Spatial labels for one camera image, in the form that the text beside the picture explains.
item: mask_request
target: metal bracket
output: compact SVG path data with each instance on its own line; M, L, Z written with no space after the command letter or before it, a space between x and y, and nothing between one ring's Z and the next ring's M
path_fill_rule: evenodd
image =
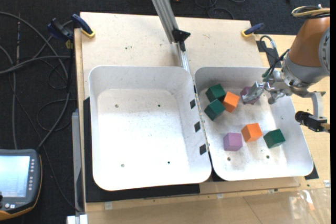
M173 30L173 37L176 43L180 44L180 49L185 51L184 41L190 36L190 33L182 31L182 30Z

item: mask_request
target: wooden table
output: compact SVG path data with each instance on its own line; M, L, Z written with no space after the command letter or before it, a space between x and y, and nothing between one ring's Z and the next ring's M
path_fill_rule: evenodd
M169 44L157 16L81 13L80 16L96 31L93 39L75 29L75 54L79 129L82 168L84 169L83 100L89 97L88 74L97 65L178 66L176 47ZM201 66L269 66L265 53L259 53L256 40L243 38L240 32L251 26L249 21L200 18L176 18L181 30L189 31L186 50L190 71ZM269 35L278 53L290 48L295 36ZM324 116L330 122L329 77L310 88L326 91L323 96ZM312 111L310 99L292 97L296 111ZM315 133L302 127L319 178L304 177L213 182L200 184L199 195L132 199L113 202L85 202L89 223L221 223L223 218L237 219L232 223L255 223L256 214L246 202L251 195L291 193L325 189L330 182L330 134Z

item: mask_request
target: black cable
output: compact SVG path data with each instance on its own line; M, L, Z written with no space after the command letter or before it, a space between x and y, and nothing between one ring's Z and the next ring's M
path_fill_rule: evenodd
M32 58L32 59L26 60L24 62L21 62L20 64L15 65L14 67L8 68L7 70L0 71L0 75L4 75L4 74L8 74L8 73L17 71L17 70L25 67L25 65L27 63L34 62L34 61L37 61L37 60L42 60L42 59L68 59L68 58L69 58L69 56L41 56L41 57L37 57L37 58Z
M12 14L8 14L8 13L2 13L2 12L0 12L0 14L3 14L3 15L7 15L7 16L11 16L11 17L15 17L15 18L17 18L17 16L15 16L15 15L12 15ZM30 25L28 22L26 22L26 21L24 21L24 20L22 20L21 19L21 21L23 21L25 24L27 24L29 27L31 27L46 43L44 44L44 46L42 47L42 49L38 52L38 54L37 55L35 55L35 57L33 57L32 59L29 59L29 60L26 60L26 61L24 61L24 62L21 62L18 66L15 66L14 68L13 68L13 64L15 63L15 62L17 62L18 61L18 59L16 59L16 61L15 62L13 62L12 61L12 59L11 59L11 57L10 57L10 55L8 54L8 52L3 48L3 47L1 47L0 46L0 49L5 53L5 55L8 57L8 59L9 59L9 61L10 61L10 63L11 63L11 68L9 68L9 69L7 69L7 70L4 70L4 71L1 71L0 72L0 74L6 74L6 73L8 73L8 74L10 74L11 72L13 72L13 74L15 74L15 71L16 70L18 70L18 69L20 69L20 68L22 68L22 67L24 67L27 63L31 63L31 62L34 62L34 61L36 61L36 60L43 60L43 59L48 59L48 58L56 58L56 59L59 59L59 61L60 61L60 65L62 65L63 67L64 67L64 65L63 65L63 62L61 62L61 59L62 58L69 58L68 56L58 56L57 54L56 54L56 52L53 50L53 48L51 47L51 45L49 44L49 41L50 41L50 39L51 39L51 37L49 38L49 40L46 40L32 25ZM52 51L55 53L55 56L45 56L45 57L37 57L42 51L43 51L43 49L44 49L44 47L46 46L46 45L49 45L50 47L51 47L51 49L52 49ZM66 105L64 106L64 109L63 109L63 112L62 112L62 114L60 115L60 117L59 117L59 120L55 123L55 125L54 125L54 128L52 128L50 131L49 131L49 133L46 135L46 137L42 140L41 139L41 137L40 137L40 135L39 135L39 133L38 133L38 131L36 130L36 128L35 128L35 126L34 126L34 124L33 124L33 122L32 122L32 120L30 119L30 117L29 117L29 115L28 115L28 113L27 113L27 111L24 109L24 107L23 107L23 105L22 105L22 103L20 102L20 100L19 100L19 98L17 97L17 95L16 95L16 80L14 80L13 81L13 84L14 85L12 85L12 83L10 82L10 80L9 80L9 84L10 84L10 87L11 87L11 89L12 89L12 92L13 92L13 96L15 97L15 99L16 99L16 101L18 102L18 104L20 105L20 107L23 109L23 111L24 111L24 113L26 114L26 116L28 117L28 120L29 120L29 122L31 123L31 125L33 126L33 129L35 130L35 133L37 134L37 136L38 136L38 138L39 138L39 140L41 141L41 143L39 144L39 146L38 146L38 148L40 149L41 148L41 146L43 147L43 149L44 149L44 152L45 152L45 154L46 154L46 157L47 157L47 161L48 161L48 164L49 164L49 166L50 166L50 170L51 170L51 173L53 174L53 177L54 177L54 180L55 180L55 183L56 183L56 185L57 185L57 188L58 188L58 190L60 191L60 193L61 193L61 195L63 196L63 198L65 199L65 201L75 210L75 211L77 211L77 212L80 212L80 210L79 209L77 209L68 199L67 199L67 197L65 196L65 194L63 193L63 191L61 190L61 188L60 188L60 186L59 186L59 184L58 184L58 181L57 181L57 179L56 179L56 176L55 176L55 173L54 173L54 170L53 170L53 168L52 168L52 166L51 166L51 162L50 162L50 159L49 159L49 156L48 156L48 154L47 154L47 151L46 151L46 149L45 149L45 147L44 147L44 141L48 138L48 136L50 135L50 133L53 131L53 129L58 125L58 123L59 123L59 121L61 120L61 118L62 118L62 116L63 116L63 114L64 114L64 112L65 112L65 109L66 109L66 107L68 106L68 102L69 102L69 97L70 97L70 95L71 95L71 91L69 91L68 90L68 95L67 95L67 99L66 99Z
M260 38L259 40L262 41L264 38L267 38L269 41L274 42L274 40L273 40L271 37L267 36L267 35L263 35L263 36L261 36L261 38ZM271 57L274 58L274 61L276 60L275 50L274 50L274 55L272 55L272 54L270 54L270 53L267 51L267 46L265 46L265 48L263 48L263 49L264 49L264 51L265 51L266 54L268 54L269 56L271 56Z
M49 65L52 68L51 71L49 72L49 75L48 75L48 84L49 84L49 86L52 87L55 90L63 90L63 89L65 89L67 87L67 80L57 70L57 68L60 66L60 64L57 64L57 65L53 66L51 63L49 63L49 62L47 62L45 60L40 60L40 61L44 62L45 64ZM54 85L51 84L50 77L53 74L53 72L56 72L59 75L59 77L61 78L61 80L65 83L65 85L63 87L59 87L58 88L58 87L56 87L56 86L54 86Z
M197 7L200 7L200 8L211 8L211 7L213 7L213 6L216 5L217 1L218 1L218 0L210 0L210 2L212 2L212 3L211 3L208 7L207 7L207 6L202 6L201 4L199 4L199 3L197 2L197 0L194 0L194 3L195 3L195 5L196 5Z
M216 13L216 10L223 10L223 11L229 13L229 15L231 16L232 20L234 20L233 14L232 14L230 11L228 11L227 9L225 9L225 8L221 8L221 7L214 8L214 9L213 9L214 13Z
M38 136L39 140L42 141L42 138L41 138L41 136L39 135L37 129L35 128L35 125L33 124L33 121L32 121L31 118L29 117L29 115L28 115L27 111L25 110L24 106L22 105L20 99L18 98L18 96L17 96L16 93L14 92L14 88L13 88L13 86L12 86L11 83L10 83L10 87L11 87L12 92L13 92L15 98L16 98L16 101L18 102L18 104L20 105L21 109L24 111L25 115L27 116L27 118L28 118L30 124L32 125L32 127L33 127L33 129L34 129L36 135ZM70 207L72 207L75 211L80 212L80 210L77 209L77 208L76 208L76 207L75 207L75 206L74 206L74 205L67 199L67 197L66 197L65 194L63 193L62 189L60 188L59 183L58 183L58 180L57 180L57 178L56 178L56 176L55 176L55 172L54 172L53 167L52 167L52 165L51 165L49 156L48 156L48 154L47 154L47 150L46 150L46 148L44 147L44 145L42 145L42 147L43 147L43 150L44 150L44 152L45 152L45 154L46 154L47 161L48 161L48 164L49 164L51 173L53 174L53 178L54 178L54 180L55 180L55 183L56 183L56 186L57 186L59 192L60 192L61 195L63 196L64 200L70 205Z
M49 41L34 27L32 26L29 22L23 20L22 18L14 15L14 14L10 14L10 13L7 13L7 12L0 12L1 15L5 15L5 16L9 16L9 17L12 17L12 18L16 18L18 20L20 20L20 22L24 23L25 25L27 25L28 27L30 27L44 42L45 44L47 44L49 46L49 48L52 50L52 52L54 53L55 56L57 56L58 54L55 52L54 48L52 47L52 45L49 43ZM43 48L44 46L42 47L42 49L38 52L38 54L36 55L36 57L43 51ZM66 68L65 66L63 65L63 63L60 61L60 64L62 65L63 67L63 70L64 72L66 73Z
M0 50L2 50L4 52L4 54L7 56L10 65L13 66L13 60L10 57L9 53L5 50L5 48L3 48L2 46L0 46ZM13 80L14 80L14 87L13 87L13 101L12 101L12 136L13 136L13 143L14 143L14 149L17 150L17 142L16 142L16 132L15 132L15 92L16 92L16 76L15 76L15 72L13 72Z
M43 138L43 140L41 141L41 143L37 146L36 151L39 152L42 145L45 143L45 141L49 138L49 136L51 135L51 133L54 131L54 129L56 128L56 126L58 125L58 123L61 121L61 119L63 118L65 111L67 109L68 103L70 100L70 92L68 91L67 93L67 98L66 98L66 103L64 105L64 108L60 114L60 116L58 117L57 121L55 122L55 124L53 125L53 127L50 129L50 131L47 133L47 135Z
M48 129L48 128L44 127L44 126L41 124L40 120L39 120L39 116L40 116L42 110L45 109L47 106L49 106L49 105L51 105L51 104L55 104L55 103L58 103L58 102L65 102L65 101L67 101L67 99L59 99L59 100L51 101L51 102L45 104L44 106L42 106L42 107L38 110L37 115L36 115L36 121L37 121L37 124L40 126L41 129L43 129L43 130L45 130L45 131L47 131L47 132L50 132L50 130L51 130L51 129ZM69 102L75 102L75 101L77 101L77 99L69 99ZM69 121L68 123L66 123L64 126L58 128L58 129L54 129L54 132L61 131L61 130L65 129L67 126L69 126L70 123L71 123L71 119L70 119L70 121Z
M273 73L273 71L274 71L274 69L275 69L275 66L276 66L276 64L278 63L278 62L280 62L280 61L283 61L284 59L284 57L285 57L285 55L287 54L287 52L289 52L290 51L290 49L287 49L277 60L275 60L275 62L274 62L274 64L269 68L269 70L270 70L270 72L269 72L269 76L270 75L272 75L272 73Z

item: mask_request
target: purple cube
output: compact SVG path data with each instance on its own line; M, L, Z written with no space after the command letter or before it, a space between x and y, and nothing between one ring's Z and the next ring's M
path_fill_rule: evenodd
M238 151L243 146L242 134L240 133L227 133L224 138L224 150Z
M241 97L241 100L243 101L243 95L246 95L249 91L249 89L251 89L251 87L247 86L247 87L244 87L242 89L242 91L240 92L240 97ZM244 102L244 104L254 104L255 102L257 102L259 100L260 97L254 99L254 100L251 100L251 101L248 101L248 102Z

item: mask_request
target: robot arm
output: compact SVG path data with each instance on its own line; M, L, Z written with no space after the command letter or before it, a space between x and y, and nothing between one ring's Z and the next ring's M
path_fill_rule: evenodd
M245 104L253 104L264 91L271 95L269 104L293 93L302 98L311 98L314 114L299 111L295 119L315 132L330 132L327 118L322 116L322 96L325 92L308 91L310 86L330 75L330 9L320 6L298 9L293 10L292 15L300 17L300 14L306 21L291 48L277 60L282 61L281 71L275 70L274 64L263 74L263 83L255 82L241 97Z

